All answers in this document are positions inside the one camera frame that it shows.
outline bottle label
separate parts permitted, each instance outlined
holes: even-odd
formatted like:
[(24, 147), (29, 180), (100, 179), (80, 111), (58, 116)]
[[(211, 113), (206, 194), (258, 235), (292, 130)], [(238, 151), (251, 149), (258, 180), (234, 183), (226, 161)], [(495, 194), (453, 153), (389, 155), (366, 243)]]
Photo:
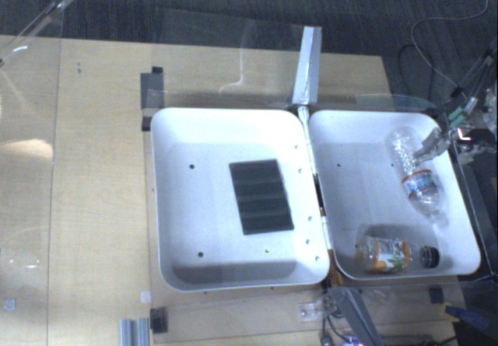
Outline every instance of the bottle label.
[(408, 175), (402, 180), (402, 184), (409, 199), (415, 196), (422, 197), (423, 195), (432, 194), (437, 191), (433, 173), (427, 169)]
[(379, 273), (396, 273), (408, 265), (408, 246), (400, 239), (375, 238), (377, 244), (377, 261), (373, 271)]

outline clear plastic water bottle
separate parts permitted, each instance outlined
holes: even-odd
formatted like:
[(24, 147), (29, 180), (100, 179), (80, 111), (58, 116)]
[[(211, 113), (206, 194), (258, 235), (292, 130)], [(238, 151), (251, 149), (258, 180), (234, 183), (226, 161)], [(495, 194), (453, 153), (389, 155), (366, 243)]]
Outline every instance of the clear plastic water bottle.
[(356, 241), (356, 262), (373, 273), (397, 273), (435, 268), (439, 264), (439, 250), (420, 246), (403, 239), (385, 239), (360, 235)]
[(434, 182), (432, 170), (414, 158), (414, 154), (422, 148), (422, 142), (419, 142), (413, 129), (405, 127), (391, 132), (386, 146), (398, 167), (408, 199), (417, 211), (434, 220), (440, 214), (442, 190)]

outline transparent plastic sheet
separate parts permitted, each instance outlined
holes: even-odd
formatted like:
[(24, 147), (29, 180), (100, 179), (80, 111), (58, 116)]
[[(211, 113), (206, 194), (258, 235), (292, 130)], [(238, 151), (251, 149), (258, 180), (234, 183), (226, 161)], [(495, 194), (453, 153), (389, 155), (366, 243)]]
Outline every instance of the transparent plastic sheet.
[(58, 64), (72, 0), (19, 1), (0, 0), (12, 9), (0, 37), (0, 343), (46, 344)]
[[(302, 26), (259, 23), (249, 19), (169, 9), (159, 9), (156, 14), (159, 19), (156, 40), (158, 44), (153, 48), (152, 65), (162, 68), (163, 87), (146, 90), (146, 107), (154, 110), (165, 107), (293, 110), (293, 85), (300, 59)], [(431, 115), (441, 112), (435, 103), (411, 93), (392, 94), (383, 58), (353, 54), (321, 55), (318, 102), (310, 107), (310, 111), (323, 109), (424, 112)], [(148, 139), (149, 135), (145, 134), (146, 145), (149, 143)], [(151, 176), (153, 169), (149, 163), (149, 185), (153, 184)], [(149, 195), (148, 199), (149, 215), (151, 210), (155, 215), (155, 206), (150, 206), (151, 203), (155, 204), (155, 195)], [(149, 227), (151, 225), (156, 227), (153, 221), (149, 223)], [(157, 265), (157, 256), (151, 256), (151, 263), (153, 307), (160, 309), (166, 306), (168, 320), (171, 319), (172, 325), (168, 334), (155, 335), (157, 343), (306, 330), (294, 319), (284, 320), (283, 325), (278, 324), (276, 327), (255, 323), (249, 327), (234, 326), (232, 330), (227, 330), (229, 326), (222, 324), (227, 317), (236, 314), (237, 309), (234, 306), (237, 306), (237, 303), (239, 306), (245, 305), (248, 309), (257, 309), (258, 300), (264, 299), (268, 306), (283, 306), (282, 301), (288, 301), (286, 295), (289, 300), (293, 299), (293, 295), (299, 295), (295, 288), (253, 288), (194, 292), (186, 295), (164, 287), (160, 275), (156, 275), (155, 283), (154, 271), (157, 267), (154, 266)], [(414, 328), (420, 336), (427, 334), (424, 332), (424, 323), (419, 323), (421, 315), (424, 317), (424, 303), (427, 302), (427, 297), (421, 299), (420, 296), (428, 295), (427, 287), (437, 281), (437, 278), (425, 281), (425, 288), (417, 288), (407, 283), (391, 293), (390, 288), (383, 285), (381, 279), (379, 288), (362, 287), (367, 290), (364, 294), (365, 302), (376, 326), (387, 331), (386, 334), (390, 333), (389, 326), (392, 324), (400, 324), (402, 332), (408, 331), (406, 334), (413, 334)], [(457, 279), (446, 278), (445, 281), (454, 281), (454, 284), (448, 287), (453, 290), (451, 292), (456, 292), (455, 295), (458, 294), (460, 288)], [(471, 288), (472, 284), (465, 286), (466, 290)], [(315, 285), (305, 292), (319, 296), (321, 291)], [(301, 298), (301, 302), (294, 305), (312, 303), (309, 298), (303, 299), (305, 298)], [(410, 303), (416, 305), (412, 314)], [(437, 311), (432, 310), (434, 306), (430, 301), (427, 303), (431, 314), (439, 320)], [(182, 324), (204, 320), (205, 318), (201, 317), (207, 313), (199, 312), (205, 311), (205, 308), (209, 311), (209, 322), (212, 324), (208, 330), (202, 327), (192, 330), (192, 325)], [(406, 312), (398, 315), (398, 311), (404, 309)], [(289, 311), (282, 309), (268, 311), (275, 317), (289, 315)], [(451, 322), (447, 317), (441, 320), (448, 324), (445, 328), (451, 332)], [(318, 330), (321, 328), (321, 322), (317, 321), (314, 326), (307, 328)], [(338, 328), (347, 329), (348, 324), (344, 320), (340, 321)], [(441, 337), (438, 338), (438, 335), (434, 334), (434, 339), (440, 340)]]

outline bottle cap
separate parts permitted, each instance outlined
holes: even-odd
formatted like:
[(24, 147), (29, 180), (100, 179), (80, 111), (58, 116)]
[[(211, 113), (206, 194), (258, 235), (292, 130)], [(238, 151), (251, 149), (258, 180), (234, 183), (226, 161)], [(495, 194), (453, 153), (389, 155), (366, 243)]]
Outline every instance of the bottle cap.
[(423, 246), (420, 250), (420, 261), (424, 268), (435, 268), (439, 259), (439, 250), (433, 246)]

